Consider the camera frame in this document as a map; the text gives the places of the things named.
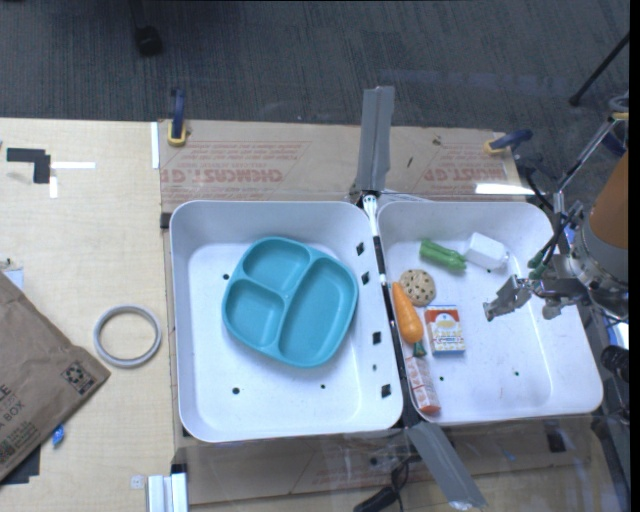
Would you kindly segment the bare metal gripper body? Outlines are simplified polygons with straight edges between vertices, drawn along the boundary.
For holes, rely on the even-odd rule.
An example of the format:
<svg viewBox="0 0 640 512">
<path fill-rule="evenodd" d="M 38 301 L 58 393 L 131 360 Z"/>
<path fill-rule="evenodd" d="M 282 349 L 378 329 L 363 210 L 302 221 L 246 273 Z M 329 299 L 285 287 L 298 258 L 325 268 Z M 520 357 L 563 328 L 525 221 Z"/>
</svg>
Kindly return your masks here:
<svg viewBox="0 0 640 512">
<path fill-rule="evenodd" d="M 616 319 L 629 317 L 624 258 L 598 260 L 579 251 L 554 254 L 548 263 L 541 262 L 533 269 L 533 293 L 543 298 L 544 304 L 561 301 L 565 307 L 592 305 Z"/>
</svg>

